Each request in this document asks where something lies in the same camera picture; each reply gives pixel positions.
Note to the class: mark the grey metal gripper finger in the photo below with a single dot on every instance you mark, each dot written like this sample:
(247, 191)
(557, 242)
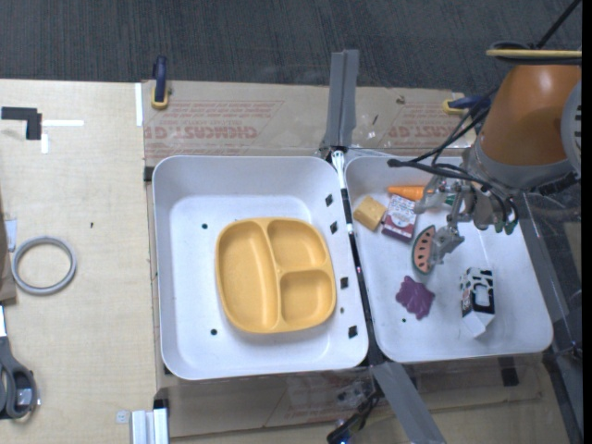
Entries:
(446, 241)
(430, 199)

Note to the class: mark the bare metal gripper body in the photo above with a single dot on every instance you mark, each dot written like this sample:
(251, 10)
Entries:
(483, 206)

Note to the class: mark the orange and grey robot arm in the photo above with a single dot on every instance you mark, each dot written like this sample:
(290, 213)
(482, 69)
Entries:
(522, 118)

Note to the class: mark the red and green watermelon slice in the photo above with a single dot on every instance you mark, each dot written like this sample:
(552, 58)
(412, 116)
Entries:
(422, 250)

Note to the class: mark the orange carrot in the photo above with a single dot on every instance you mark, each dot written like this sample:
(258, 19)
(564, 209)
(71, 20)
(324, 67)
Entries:
(404, 191)

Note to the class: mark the red and white small carton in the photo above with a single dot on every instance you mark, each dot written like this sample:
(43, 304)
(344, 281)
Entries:
(400, 218)

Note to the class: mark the yellow cheese wedge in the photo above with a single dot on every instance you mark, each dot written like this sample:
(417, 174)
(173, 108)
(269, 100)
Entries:
(369, 213)

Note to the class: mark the purple grapes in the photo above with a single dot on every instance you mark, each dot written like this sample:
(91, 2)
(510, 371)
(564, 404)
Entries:
(414, 296)

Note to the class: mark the black and white milk carton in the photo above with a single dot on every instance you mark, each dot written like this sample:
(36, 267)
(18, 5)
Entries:
(478, 301)

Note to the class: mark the white plastic tray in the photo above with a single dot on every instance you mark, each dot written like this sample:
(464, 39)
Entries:
(513, 294)
(194, 266)

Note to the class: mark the thin black and white rod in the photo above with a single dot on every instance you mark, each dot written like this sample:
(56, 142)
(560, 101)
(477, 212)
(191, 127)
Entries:
(355, 248)

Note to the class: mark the brown cardboard board red print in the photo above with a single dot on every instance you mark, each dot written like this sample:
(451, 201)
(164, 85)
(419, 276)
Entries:
(277, 118)

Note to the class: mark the yellow divided plate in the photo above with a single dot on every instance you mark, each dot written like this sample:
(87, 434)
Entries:
(250, 275)

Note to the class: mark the grey scissors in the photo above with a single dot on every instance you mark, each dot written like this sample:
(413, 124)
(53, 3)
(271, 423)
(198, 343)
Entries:
(14, 377)

